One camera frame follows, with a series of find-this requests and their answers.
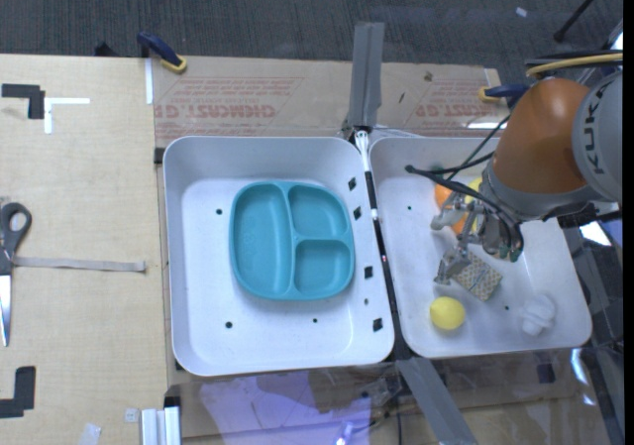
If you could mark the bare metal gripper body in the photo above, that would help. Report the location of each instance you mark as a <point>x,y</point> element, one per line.
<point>497,235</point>

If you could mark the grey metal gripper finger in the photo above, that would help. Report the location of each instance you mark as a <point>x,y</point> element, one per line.
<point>450,265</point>
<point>443,221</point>

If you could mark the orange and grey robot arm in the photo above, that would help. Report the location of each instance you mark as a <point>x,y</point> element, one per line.
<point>540,145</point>

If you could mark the orange fruit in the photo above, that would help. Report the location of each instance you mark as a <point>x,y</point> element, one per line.
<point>442,195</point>

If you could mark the white plastic tray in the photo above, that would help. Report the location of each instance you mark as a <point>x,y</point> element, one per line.
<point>277,334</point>
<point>416,255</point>

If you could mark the small patterned carton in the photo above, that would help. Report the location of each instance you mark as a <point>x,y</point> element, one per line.
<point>483,279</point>

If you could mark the yellow lemon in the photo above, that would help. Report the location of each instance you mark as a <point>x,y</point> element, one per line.
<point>447,313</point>

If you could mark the yellow toy fruit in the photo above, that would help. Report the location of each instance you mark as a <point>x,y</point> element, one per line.
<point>475,184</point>

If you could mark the thin black and white rod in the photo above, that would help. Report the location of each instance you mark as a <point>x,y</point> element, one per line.
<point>370,185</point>

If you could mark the white crumpled object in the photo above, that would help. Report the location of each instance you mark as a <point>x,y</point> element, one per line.
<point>537,314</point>

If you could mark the brown cardboard board red print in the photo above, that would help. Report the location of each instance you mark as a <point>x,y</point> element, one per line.
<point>317,106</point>

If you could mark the blue divided plate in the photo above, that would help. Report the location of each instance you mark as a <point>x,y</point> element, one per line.
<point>262,240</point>

